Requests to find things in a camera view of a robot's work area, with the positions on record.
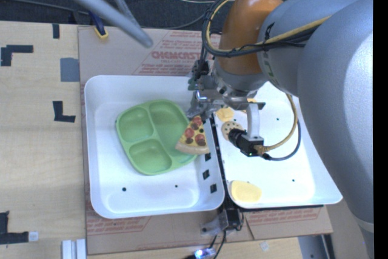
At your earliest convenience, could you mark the toy pizza slice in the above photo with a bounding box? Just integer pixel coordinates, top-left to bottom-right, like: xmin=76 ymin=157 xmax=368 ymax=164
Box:
xmin=175 ymin=115 xmax=211 ymax=156

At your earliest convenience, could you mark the black block with wires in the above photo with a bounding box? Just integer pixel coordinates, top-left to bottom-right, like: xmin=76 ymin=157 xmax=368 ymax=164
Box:
xmin=225 ymin=207 xmax=244 ymax=229

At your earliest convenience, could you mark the green divided plate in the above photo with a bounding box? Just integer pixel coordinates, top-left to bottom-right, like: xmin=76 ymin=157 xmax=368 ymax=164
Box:
xmin=115 ymin=98 xmax=199 ymax=177

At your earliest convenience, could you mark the white plastic tray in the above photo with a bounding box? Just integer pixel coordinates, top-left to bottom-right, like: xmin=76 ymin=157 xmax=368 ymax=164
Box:
xmin=84 ymin=75 xmax=226 ymax=220
xmin=211 ymin=81 xmax=344 ymax=210

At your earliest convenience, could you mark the chocolate chip biscuit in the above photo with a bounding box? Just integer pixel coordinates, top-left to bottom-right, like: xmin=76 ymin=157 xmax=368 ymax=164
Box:
xmin=221 ymin=120 xmax=244 ymax=141

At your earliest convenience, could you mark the brown cardboard board red print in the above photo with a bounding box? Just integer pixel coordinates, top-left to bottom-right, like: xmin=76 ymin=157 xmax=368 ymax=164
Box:
xmin=77 ymin=25 xmax=334 ymax=256

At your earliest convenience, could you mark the small yellow wavy crisp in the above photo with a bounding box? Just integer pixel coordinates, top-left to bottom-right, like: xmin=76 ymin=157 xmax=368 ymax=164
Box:
xmin=215 ymin=107 xmax=235 ymax=120

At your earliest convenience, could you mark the black cylinder on white bracket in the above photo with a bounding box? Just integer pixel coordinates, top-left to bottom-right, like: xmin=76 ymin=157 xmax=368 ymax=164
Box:
xmin=227 ymin=101 xmax=267 ymax=158

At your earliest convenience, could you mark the pale yellow round slice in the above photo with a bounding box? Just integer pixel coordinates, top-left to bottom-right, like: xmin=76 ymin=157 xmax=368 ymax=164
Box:
xmin=227 ymin=180 xmax=263 ymax=204

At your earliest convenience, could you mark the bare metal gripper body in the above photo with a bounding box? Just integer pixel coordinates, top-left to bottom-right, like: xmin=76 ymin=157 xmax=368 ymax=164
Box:
xmin=192 ymin=75 xmax=259 ymax=115

